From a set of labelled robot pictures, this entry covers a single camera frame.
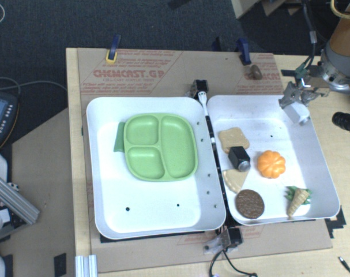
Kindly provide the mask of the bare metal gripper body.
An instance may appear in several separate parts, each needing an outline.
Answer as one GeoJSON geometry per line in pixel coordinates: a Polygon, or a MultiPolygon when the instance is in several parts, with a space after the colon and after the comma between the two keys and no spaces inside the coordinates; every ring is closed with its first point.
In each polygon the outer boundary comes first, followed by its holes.
{"type": "Polygon", "coordinates": [[[299,89],[322,96],[329,92],[350,95],[350,75],[331,66],[310,66],[297,68],[295,79],[299,89]]]}

